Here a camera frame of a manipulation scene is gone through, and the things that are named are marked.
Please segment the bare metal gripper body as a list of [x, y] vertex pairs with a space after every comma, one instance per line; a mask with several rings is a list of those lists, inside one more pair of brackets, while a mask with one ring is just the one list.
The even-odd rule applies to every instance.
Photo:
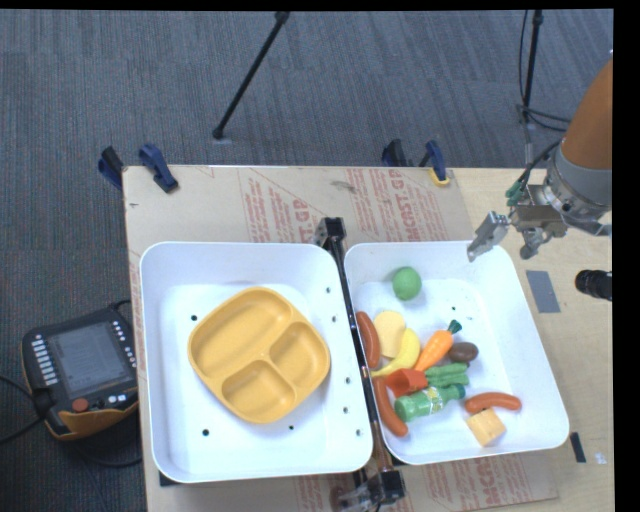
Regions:
[[565, 186], [515, 184], [509, 190], [509, 207], [511, 225], [529, 238], [561, 238], [569, 228], [593, 236], [612, 235], [612, 225], [600, 222], [610, 206], [576, 195]]

